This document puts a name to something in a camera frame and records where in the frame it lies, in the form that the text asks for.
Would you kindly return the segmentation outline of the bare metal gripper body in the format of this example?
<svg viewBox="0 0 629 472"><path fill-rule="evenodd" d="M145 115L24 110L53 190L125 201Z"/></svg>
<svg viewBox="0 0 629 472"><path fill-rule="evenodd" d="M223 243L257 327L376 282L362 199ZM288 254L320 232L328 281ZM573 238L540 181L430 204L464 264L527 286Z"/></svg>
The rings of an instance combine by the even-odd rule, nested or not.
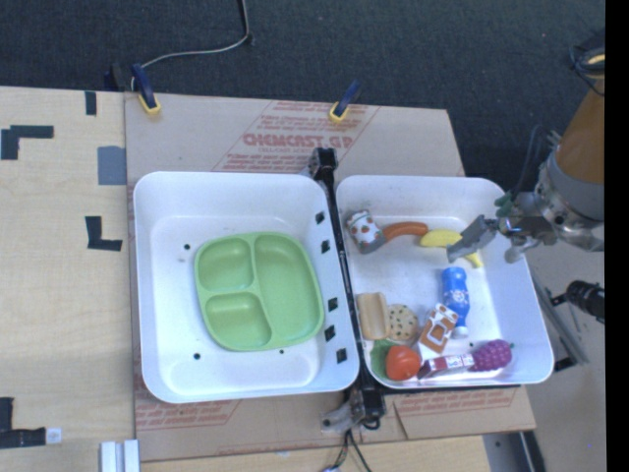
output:
<svg viewBox="0 0 629 472"><path fill-rule="evenodd" d="M508 238L508 253L525 253L540 244L565 242L589 253L603 252L594 230L601 221L574 209L549 180L533 192L508 192L497 200L498 231Z"/></svg>

